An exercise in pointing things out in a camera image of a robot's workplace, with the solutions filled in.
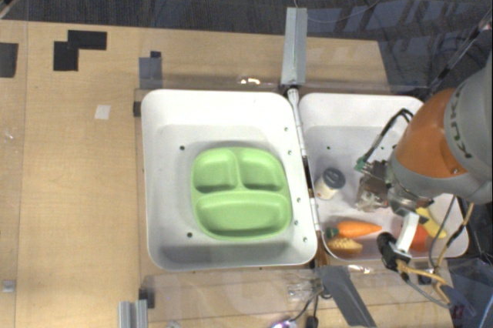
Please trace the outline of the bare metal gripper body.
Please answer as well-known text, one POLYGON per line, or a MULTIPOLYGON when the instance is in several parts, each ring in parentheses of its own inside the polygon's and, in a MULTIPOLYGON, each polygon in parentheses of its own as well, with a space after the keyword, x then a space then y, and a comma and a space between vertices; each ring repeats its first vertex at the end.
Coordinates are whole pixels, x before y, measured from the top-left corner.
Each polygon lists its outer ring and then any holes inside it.
POLYGON ((402 186, 386 161, 365 163, 361 172, 359 195, 371 192, 372 199, 374 195, 385 198, 389 205, 387 209, 399 216, 415 213, 418 208, 428 208, 434 203, 431 198, 419 196, 402 186))

